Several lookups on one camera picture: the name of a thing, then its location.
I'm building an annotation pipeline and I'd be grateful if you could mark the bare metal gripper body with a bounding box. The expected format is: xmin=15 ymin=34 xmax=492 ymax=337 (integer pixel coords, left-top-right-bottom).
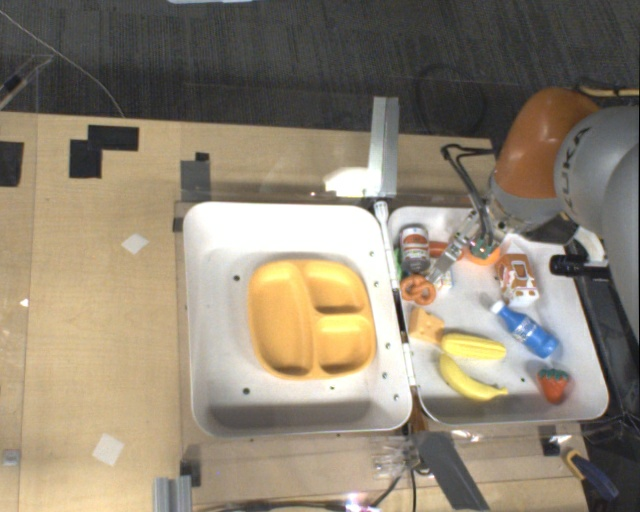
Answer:
xmin=451 ymin=209 xmax=507 ymax=255

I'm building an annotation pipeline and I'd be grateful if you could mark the black cylinder on white bracket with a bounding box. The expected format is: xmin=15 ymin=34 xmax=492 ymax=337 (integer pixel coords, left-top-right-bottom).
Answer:
xmin=548 ymin=227 xmax=610 ymax=277

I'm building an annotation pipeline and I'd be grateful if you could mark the red and white can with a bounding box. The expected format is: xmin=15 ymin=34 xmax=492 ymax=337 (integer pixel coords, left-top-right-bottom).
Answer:
xmin=398 ymin=224 xmax=432 ymax=276

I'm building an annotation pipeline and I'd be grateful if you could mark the orange pretzel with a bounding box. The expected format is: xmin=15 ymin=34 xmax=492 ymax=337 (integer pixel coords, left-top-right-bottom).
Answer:
xmin=399 ymin=274 xmax=438 ymax=305

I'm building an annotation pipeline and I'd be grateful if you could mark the yellow cheese wedge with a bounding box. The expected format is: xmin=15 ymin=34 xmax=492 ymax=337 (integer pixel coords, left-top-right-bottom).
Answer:
xmin=408 ymin=306 xmax=446 ymax=347

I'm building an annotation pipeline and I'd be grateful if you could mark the yellow banana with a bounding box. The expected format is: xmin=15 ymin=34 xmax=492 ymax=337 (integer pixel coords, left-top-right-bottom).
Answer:
xmin=438 ymin=352 xmax=510 ymax=403

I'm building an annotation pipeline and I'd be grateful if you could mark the yellow corn cob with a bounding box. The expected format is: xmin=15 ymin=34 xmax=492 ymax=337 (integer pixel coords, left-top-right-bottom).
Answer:
xmin=440 ymin=331 xmax=508 ymax=362

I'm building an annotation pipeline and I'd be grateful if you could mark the orange round fruit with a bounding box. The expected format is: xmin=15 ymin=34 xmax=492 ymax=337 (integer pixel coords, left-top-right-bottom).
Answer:
xmin=461 ymin=241 xmax=502 ymax=266

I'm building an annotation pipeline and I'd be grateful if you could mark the red strawberry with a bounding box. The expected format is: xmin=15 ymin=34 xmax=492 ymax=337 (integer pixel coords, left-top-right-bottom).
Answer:
xmin=536 ymin=367 xmax=572 ymax=405

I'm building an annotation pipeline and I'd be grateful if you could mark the yellow divided plate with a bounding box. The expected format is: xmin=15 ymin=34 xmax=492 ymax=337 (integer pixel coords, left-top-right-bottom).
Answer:
xmin=247 ymin=258 xmax=378 ymax=380

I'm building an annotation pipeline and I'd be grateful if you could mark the white plastic tray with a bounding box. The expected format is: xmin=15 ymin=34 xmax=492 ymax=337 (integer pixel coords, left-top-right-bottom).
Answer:
xmin=182 ymin=201 xmax=414 ymax=438
xmin=387 ymin=205 xmax=611 ymax=427

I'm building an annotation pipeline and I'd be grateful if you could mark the blue bottle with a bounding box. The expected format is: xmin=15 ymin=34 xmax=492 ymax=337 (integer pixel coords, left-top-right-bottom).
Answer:
xmin=489 ymin=299 xmax=561 ymax=360

